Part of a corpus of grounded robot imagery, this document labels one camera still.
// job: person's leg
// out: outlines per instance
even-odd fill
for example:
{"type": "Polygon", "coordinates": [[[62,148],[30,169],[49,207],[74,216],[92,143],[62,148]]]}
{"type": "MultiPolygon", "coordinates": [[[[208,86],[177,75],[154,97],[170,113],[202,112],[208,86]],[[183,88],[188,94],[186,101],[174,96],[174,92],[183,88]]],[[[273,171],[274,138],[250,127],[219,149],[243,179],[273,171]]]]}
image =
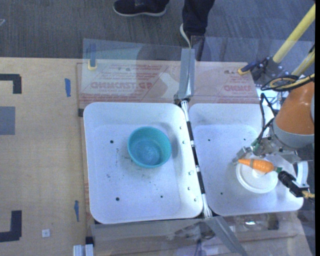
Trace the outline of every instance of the person's leg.
{"type": "Polygon", "coordinates": [[[113,3],[113,10],[122,16],[137,15],[162,16],[166,13],[169,0],[117,0],[113,3]]]}
{"type": "Polygon", "coordinates": [[[182,9],[183,30],[190,34],[204,34],[208,15],[215,0],[184,0],[182,9]]]}

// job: black tape marking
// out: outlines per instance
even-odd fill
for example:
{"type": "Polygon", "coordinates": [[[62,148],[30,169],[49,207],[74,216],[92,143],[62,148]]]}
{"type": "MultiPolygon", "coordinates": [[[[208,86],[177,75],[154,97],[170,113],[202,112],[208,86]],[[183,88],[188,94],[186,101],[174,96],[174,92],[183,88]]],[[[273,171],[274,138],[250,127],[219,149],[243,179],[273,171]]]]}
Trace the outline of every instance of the black tape marking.
{"type": "Polygon", "coordinates": [[[191,129],[191,122],[190,122],[190,121],[186,122],[186,126],[187,126],[187,128],[188,128],[188,133],[189,133],[190,141],[193,141],[193,140],[194,140],[194,135],[193,135],[192,129],[191,129]]]}
{"type": "Polygon", "coordinates": [[[0,232],[0,243],[20,240],[22,236],[22,211],[13,210],[11,212],[10,231],[0,232]]]}
{"type": "Polygon", "coordinates": [[[0,74],[0,81],[12,81],[13,83],[13,94],[22,93],[22,78],[19,74],[0,74]]]}
{"type": "Polygon", "coordinates": [[[192,153],[193,153],[193,158],[194,158],[195,166],[199,166],[199,161],[198,161],[198,157],[197,157],[196,147],[195,147],[195,145],[192,145],[191,147],[192,147],[192,153]]]}
{"type": "Polygon", "coordinates": [[[201,190],[201,194],[205,194],[205,185],[204,185],[204,181],[202,179],[202,174],[200,171],[197,172],[198,174],[198,180],[199,180],[199,185],[200,185],[200,190],[201,190]]]}
{"type": "Polygon", "coordinates": [[[84,109],[83,108],[78,108],[78,117],[83,117],[84,116],[84,109]]]}
{"type": "Polygon", "coordinates": [[[94,238],[92,236],[86,236],[85,237],[85,244],[86,245],[93,245],[93,247],[94,247],[95,246],[94,238]]]}

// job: teal bowl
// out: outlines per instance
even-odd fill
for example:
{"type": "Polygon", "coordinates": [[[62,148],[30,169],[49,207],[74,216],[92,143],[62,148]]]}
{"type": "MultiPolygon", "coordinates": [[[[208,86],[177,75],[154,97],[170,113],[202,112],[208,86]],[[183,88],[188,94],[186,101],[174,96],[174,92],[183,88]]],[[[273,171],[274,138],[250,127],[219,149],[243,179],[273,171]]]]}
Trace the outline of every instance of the teal bowl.
{"type": "Polygon", "coordinates": [[[131,159],[140,167],[156,168],[166,163],[172,152],[169,138],[154,127],[140,127],[129,136],[127,148],[131,159]]]}

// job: white plastic tray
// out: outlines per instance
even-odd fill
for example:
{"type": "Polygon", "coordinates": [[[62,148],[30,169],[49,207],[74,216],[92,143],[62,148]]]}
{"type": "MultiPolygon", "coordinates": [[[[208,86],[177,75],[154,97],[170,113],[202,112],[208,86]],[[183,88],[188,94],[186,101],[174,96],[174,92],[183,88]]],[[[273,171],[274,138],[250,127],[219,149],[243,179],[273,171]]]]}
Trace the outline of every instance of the white plastic tray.
{"type": "Polygon", "coordinates": [[[203,201],[185,115],[169,103],[95,102],[84,109],[90,211],[103,224],[187,219],[203,201]],[[160,129],[172,154],[147,169],[132,162],[129,135],[139,127],[160,129]]]}
{"type": "MultiPolygon", "coordinates": [[[[268,122],[273,116],[265,108],[268,122]]],[[[261,131],[258,104],[195,104],[189,118],[203,177],[207,202],[221,216],[296,211],[303,198],[296,198],[279,181],[272,191],[258,194],[244,188],[237,179],[232,159],[242,147],[249,147],[261,131]]],[[[278,155],[274,165],[295,175],[293,166],[278,155]]]]}

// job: blue tape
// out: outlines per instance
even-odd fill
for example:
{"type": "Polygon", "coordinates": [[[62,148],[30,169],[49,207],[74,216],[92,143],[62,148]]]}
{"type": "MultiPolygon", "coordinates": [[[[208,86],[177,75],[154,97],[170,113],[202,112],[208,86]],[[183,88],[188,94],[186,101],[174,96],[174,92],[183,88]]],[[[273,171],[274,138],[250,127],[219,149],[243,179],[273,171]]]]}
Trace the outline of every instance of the blue tape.
{"type": "Polygon", "coordinates": [[[67,97],[71,97],[71,81],[68,78],[64,79],[65,92],[67,97]]]}
{"type": "Polygon", "coordinates": [[[90,52],[90,66],[95,67],[96,66],[96,44],[91,44],[91,52],[90,52]]]}
{"type": "Polygon", "coordinates": [[[74,201],[74,211],[75,211],[75,216],[76,216],[76,221],[79,222],[79,201],[75,200],[74,201]]]}

